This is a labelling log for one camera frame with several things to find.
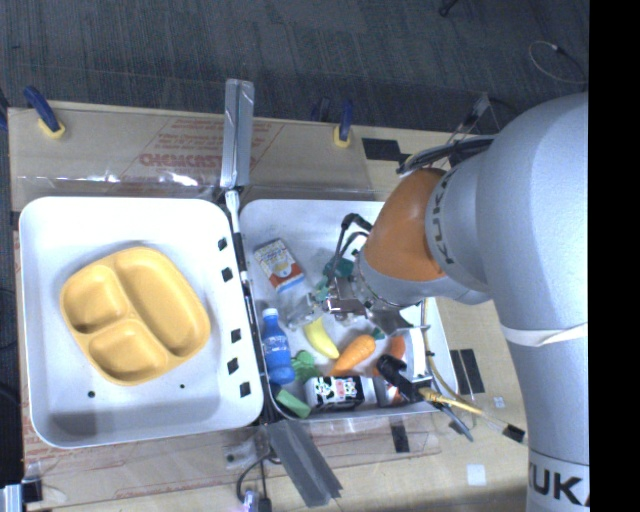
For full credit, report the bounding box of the orange carrot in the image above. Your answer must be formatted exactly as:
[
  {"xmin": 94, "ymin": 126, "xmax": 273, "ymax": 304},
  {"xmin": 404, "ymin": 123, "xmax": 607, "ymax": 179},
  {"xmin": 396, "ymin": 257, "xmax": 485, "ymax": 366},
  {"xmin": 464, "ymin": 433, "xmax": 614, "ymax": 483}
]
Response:
[
  {"xmin": 329, "ymin": 331, "xmax": 387, "ymax": 378},
  {"xmin": 372, "ymin": 334, "xmax": 407, "ymax": 377}
]

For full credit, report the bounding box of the white and orange carton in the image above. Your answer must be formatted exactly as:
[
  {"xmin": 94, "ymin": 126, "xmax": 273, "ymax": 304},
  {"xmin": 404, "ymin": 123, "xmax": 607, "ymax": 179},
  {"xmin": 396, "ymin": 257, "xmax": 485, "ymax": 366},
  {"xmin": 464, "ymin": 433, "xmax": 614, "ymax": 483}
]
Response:
[{"xmin": 253, "ymin": 238, "xmax": 307, "ymax": 295}]

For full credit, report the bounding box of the yellow banana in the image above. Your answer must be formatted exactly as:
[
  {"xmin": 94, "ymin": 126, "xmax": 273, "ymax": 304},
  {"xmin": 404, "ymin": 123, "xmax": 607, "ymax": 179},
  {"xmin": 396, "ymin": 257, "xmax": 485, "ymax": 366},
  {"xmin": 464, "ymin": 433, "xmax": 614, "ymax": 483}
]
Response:
[{"xmin": 303, "ymin": 316, "xmax": 341, "ymax": 361}]

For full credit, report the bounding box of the white plastic tray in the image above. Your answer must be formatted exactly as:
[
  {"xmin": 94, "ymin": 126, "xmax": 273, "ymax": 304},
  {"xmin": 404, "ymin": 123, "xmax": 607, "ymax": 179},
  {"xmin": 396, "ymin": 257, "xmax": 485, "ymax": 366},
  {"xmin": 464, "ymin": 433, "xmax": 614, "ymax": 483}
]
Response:
[
  {"xmin": 238, "ymin": 198, "xmax": 459, "ymax": 424},
  {"xmin": 18, "ymin": 195, "xmax": 265, "ymax": 450}
]

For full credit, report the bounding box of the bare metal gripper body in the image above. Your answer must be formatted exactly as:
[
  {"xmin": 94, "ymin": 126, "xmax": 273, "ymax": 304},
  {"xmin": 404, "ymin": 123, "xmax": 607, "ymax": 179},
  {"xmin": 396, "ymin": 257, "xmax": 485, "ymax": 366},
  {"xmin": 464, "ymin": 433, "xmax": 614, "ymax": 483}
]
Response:
[{"xmin": 320, "ymin": 275, "xmax": 372, "ymax": 322}]

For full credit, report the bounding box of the yellow divided plate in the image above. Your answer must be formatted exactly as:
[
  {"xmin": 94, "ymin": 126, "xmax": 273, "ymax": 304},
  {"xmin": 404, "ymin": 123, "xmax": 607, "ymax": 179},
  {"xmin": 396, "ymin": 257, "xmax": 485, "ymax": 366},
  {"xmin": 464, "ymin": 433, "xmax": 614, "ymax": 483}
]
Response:
[{"xmin": 58, "ymin": 245, "xmax": 212, "ymax": 387}]

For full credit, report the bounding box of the blue plastic bottle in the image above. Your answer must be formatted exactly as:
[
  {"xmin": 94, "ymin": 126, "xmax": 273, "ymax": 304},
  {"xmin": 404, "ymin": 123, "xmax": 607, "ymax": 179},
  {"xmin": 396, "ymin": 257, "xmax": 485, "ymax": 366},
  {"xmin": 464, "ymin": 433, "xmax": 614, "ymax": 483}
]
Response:
[{"xmin": 260, "ymin": 307, "xmax": 297, "ymax": 386}]

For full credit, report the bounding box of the cow print milk carton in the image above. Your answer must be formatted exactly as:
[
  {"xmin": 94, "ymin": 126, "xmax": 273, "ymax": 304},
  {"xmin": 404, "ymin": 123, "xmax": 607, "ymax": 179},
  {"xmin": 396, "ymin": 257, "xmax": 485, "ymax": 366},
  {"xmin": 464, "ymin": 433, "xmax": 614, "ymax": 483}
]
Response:
[{"xmin": 303, "ymin": 375, "xmax": 389, "ymax": 413}]

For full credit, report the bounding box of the green block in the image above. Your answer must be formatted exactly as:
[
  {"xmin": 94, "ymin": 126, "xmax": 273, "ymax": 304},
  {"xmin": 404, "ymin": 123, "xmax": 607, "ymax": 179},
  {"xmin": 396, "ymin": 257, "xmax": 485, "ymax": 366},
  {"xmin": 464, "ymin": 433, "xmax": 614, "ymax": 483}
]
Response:
[{"xmin": 274, "ymin": 388, "xmax": 313, "ymax": 420}]

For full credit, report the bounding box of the brown cardboard board red print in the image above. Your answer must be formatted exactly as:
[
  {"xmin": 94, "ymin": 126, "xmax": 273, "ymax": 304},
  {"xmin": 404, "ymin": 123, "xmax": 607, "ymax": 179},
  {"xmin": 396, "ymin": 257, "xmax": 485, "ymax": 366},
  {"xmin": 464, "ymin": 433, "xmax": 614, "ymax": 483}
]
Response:
[{"xmin": 7, "ymin": 99, "xmax": 446, "ymax": 507}]

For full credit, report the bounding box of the green broccoli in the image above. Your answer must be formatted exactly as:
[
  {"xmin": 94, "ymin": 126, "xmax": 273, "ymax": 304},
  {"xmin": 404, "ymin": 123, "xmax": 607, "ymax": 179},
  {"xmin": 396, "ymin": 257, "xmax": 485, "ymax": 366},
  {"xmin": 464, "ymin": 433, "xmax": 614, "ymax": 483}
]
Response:
[{"xmin": 291, "ymin": 349, "xmax": 322, "ymax": 384}]

